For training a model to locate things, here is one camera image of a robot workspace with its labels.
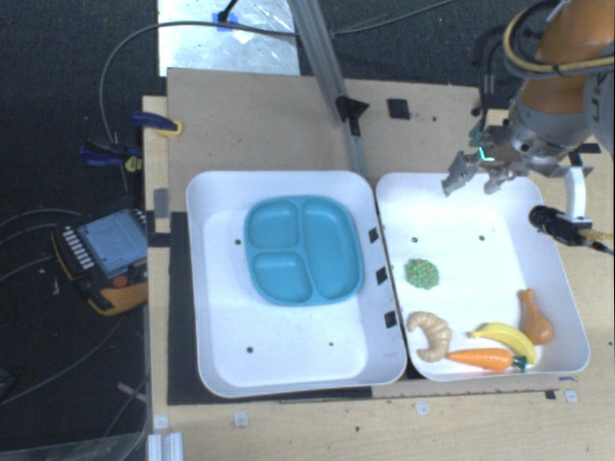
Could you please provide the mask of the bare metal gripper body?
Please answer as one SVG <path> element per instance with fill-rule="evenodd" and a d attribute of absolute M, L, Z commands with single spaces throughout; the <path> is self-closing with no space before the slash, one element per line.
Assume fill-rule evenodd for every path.
<path fill-rule="evenodd" d="M 570 152 L 519 125 L 488 126 L 473 134 L 479 166 L 492 178 L 515 178 L 530 172 L 562 178 L 569 168 L 560 161 Z"/>

